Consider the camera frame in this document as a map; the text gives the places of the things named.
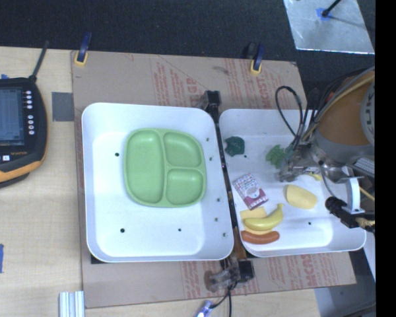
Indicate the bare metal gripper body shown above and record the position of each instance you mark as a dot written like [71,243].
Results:
[311,163]

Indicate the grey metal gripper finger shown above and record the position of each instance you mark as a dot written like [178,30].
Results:
[283,176]
[292,163]

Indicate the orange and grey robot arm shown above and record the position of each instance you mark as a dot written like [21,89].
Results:
[343,117]

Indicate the small yellow toy piece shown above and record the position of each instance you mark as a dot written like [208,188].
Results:
[315,177]

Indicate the light green toy lettuce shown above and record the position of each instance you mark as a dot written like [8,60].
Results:
[275,155]

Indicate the pink and white carton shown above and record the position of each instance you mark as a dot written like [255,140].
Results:
[250,190]

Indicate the yellow banana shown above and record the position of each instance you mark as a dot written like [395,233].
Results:
[264,221]

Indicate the dark green toy broccoli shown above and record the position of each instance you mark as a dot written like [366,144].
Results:
[234,145]

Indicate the thin black and white rod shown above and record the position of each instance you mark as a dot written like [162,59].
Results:
[225,173]

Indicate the white plastic tray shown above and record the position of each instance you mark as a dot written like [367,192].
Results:
[151,236]
[303,236]

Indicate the orange sausage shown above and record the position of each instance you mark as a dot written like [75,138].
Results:
[259,237]

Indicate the green divided plate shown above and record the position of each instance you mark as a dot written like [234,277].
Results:
[145,167]

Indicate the brown cardboard board red print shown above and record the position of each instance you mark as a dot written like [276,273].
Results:
[135,78]

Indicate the black cylinder on white bracket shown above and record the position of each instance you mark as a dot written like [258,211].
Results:
[348,206]

